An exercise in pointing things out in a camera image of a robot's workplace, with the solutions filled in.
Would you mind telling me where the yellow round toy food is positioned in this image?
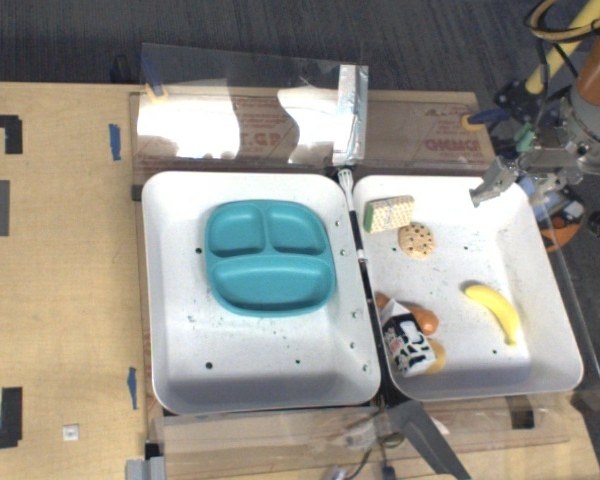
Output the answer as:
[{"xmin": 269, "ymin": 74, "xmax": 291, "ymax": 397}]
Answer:
[{"xmin": 423, "ymin": 337, "xmax": 448, "ymax": 375}]

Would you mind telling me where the orange-brown sausage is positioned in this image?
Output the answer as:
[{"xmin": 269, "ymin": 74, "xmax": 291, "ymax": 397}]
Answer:
[{"xmin": 374, "ymin": 292, "xmax": 441, "ymax": 337}]

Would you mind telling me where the green and beige packet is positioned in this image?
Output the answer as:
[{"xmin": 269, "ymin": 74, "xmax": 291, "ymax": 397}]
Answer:
[{"xmin": 362, "ymin": 194, "xmax": 416, "ymax": 235}]

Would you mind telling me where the tan round biscuit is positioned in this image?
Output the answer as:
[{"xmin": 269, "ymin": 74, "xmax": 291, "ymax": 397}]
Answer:
[{"xmin": 397, "ymin": 221, "xmax": 437, "ymax": 261}]

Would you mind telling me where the blue divided plate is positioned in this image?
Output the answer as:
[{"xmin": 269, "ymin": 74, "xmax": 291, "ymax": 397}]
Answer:
[{"xmin": 203, "ymin": 198, "xmax": 338, "ymax": 319}]

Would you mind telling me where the thin black and white rod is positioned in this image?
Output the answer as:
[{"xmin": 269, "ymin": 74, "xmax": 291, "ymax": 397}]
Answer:
[{"xmin": 336, "ymin": 167, "xmax": 387, "ymax": 369}]

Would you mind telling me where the black and white carton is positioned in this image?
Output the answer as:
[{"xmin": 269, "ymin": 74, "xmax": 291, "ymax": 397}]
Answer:
[{"xmin": 380, "ymin": 298, "xmax": 438, "ymax": 379}]

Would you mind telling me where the yellow banana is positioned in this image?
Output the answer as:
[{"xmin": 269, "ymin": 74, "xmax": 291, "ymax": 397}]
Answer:
[{"xmin": 462, "ymin": 282, "xmax": 523, "ymax": 348}]

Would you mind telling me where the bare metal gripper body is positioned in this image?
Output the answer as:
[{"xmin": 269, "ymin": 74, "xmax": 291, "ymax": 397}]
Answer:
[{"xmin": 515, "ymin": 136, "xmax": 600, "ymax": 185}]

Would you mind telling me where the white plastic tray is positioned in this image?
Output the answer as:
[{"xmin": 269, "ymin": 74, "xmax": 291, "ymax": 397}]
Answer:
[
  {"xmin": 352, "ymin": 173, "xmax": 585, "ymax": 403},
  {"xmin": 140, "ymin": 169, "xmax": 383, "ymax": 416}
]

